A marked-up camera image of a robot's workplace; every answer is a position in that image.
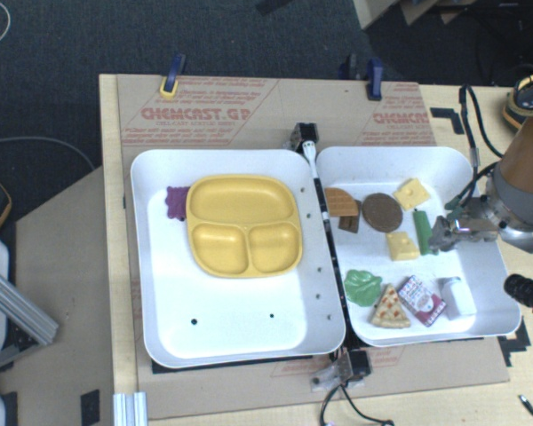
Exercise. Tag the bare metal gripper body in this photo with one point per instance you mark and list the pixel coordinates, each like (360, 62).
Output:
(475, 224)

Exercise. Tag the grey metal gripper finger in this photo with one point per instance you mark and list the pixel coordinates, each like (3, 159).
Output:
(442, 225)
(442, 242)

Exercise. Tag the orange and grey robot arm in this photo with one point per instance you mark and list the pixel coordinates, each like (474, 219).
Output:
(517, 167)

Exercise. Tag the green stick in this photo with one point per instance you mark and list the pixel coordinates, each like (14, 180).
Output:
(423, 231)

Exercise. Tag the yellow cheese wedge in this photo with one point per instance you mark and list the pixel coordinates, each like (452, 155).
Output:
(411, 193)
(401, 246)

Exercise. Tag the white bottle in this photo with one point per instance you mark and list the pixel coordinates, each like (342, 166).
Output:
(458, 299)

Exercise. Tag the red and white carton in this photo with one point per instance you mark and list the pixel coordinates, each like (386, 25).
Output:
(422, 301)

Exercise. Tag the brown round biscuit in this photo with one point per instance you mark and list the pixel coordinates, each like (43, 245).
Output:
(382, 212)

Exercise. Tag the pizza slice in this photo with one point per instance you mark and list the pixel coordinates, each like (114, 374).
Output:
(390, 311)

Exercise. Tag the white plastic tray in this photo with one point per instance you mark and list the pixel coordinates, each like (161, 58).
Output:
(231, 309)
(373, 167)

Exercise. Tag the green lettuce leaf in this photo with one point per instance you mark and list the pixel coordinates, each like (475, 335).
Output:
(362, 287)

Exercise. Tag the brown chocolate piece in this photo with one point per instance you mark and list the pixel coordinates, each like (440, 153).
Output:
(349, 224)

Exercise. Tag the orange-brown waffle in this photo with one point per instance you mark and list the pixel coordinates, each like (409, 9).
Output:
(339, 201)

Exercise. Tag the thin black and white rod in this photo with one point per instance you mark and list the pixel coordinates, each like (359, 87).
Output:
(311, 158)

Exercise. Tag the yellow divided plate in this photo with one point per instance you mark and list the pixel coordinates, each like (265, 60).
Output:
(242, 202)

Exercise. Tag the brown cardboard board red print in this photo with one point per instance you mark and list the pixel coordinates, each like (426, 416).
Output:
(257, 113)

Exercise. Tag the purple grapes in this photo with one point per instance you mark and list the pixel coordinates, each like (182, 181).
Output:
(176, 202)

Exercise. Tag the black cylinder on white bracket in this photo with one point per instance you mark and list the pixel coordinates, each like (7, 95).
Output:
(522, 289)

